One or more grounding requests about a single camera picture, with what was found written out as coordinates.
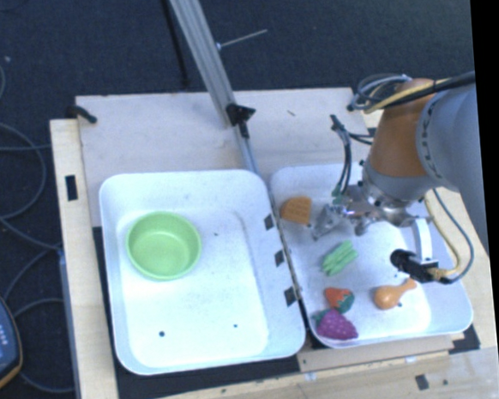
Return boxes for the orange chicken drumstick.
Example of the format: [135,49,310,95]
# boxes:
[370,277,420,312]

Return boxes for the red strawberry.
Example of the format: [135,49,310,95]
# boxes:
[322,284,358,316]

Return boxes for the black cylinder on white bracket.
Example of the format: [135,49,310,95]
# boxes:
[386,216,442,288]

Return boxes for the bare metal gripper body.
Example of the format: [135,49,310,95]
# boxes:
[333,180,417,234]

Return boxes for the green beans bundle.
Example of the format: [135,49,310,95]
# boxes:
[318,239,361,277]

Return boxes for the purple grapes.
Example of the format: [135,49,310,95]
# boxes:
[310,305,360,344]

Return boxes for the white plastic tray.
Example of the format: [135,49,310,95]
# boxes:
[267,153,477,354]
[96,160,310,379]

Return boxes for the brown bread slice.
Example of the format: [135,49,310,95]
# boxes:
[278,195,315,228]

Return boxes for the green bowl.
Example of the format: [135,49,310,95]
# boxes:
[123,207,206,286]

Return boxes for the pale wood board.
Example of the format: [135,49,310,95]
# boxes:
[74,66,470,390]

